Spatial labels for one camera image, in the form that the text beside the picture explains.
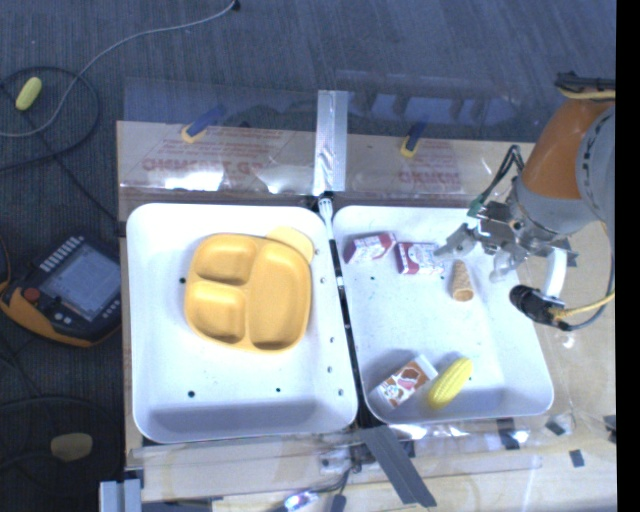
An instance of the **yellow tray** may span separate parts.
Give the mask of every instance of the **yellow tray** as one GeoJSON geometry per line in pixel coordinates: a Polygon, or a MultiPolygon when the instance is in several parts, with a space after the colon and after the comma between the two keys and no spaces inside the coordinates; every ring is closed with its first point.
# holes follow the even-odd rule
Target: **yellow tray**
{"type": "Polygon", "coordinates": [[[311,241],[291,228],[266,237],[220,233],[196,249],[184,311],[201,337],[253,352],[279,352],[304,336],[311,306],[311,241]]]}

